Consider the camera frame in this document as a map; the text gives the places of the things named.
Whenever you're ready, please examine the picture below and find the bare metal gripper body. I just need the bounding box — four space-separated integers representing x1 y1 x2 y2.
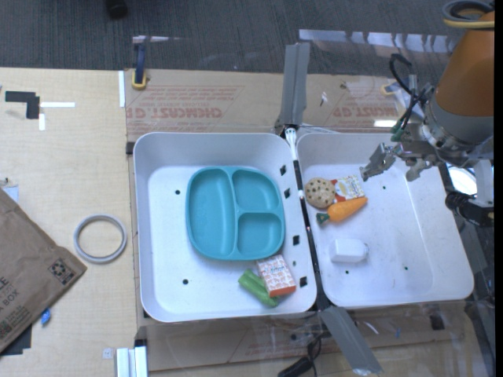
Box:
394 131 494 169

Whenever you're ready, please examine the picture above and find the white, red and yellow packet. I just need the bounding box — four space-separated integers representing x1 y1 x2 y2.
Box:
330 174 366 204

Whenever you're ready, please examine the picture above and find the orange toy carrot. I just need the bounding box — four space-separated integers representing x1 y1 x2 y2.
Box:
315 196 369 226

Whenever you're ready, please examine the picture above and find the brown chocolate chip biscuit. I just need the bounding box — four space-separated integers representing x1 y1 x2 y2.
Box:
304 177 337 209

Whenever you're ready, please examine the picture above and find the white plastic bottle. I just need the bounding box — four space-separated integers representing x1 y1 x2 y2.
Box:
329 238 370 264

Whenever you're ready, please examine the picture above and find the white plastic tray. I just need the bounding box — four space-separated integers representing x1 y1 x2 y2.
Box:
295 132 475 310
132 131 318 324

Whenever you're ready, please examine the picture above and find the orange and white carton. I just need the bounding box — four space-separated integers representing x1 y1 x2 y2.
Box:
255 254 297 298

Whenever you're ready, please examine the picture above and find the teal divided plate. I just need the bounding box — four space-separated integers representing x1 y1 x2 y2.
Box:
185 166 286 262

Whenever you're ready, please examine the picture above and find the green toy celery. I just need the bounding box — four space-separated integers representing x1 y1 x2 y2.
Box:
237 269 281 309

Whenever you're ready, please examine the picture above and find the brown cardboard board, red print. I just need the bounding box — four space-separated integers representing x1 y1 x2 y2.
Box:
124 68 472 372

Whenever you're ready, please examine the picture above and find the brown paper bag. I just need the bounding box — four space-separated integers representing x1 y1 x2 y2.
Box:
0 186 88 355

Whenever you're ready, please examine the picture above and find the black cylinder on white bracket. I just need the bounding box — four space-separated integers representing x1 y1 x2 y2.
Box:
445 159 495 228

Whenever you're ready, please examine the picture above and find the white tape ring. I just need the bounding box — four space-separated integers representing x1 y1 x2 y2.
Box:
73 214 128 265

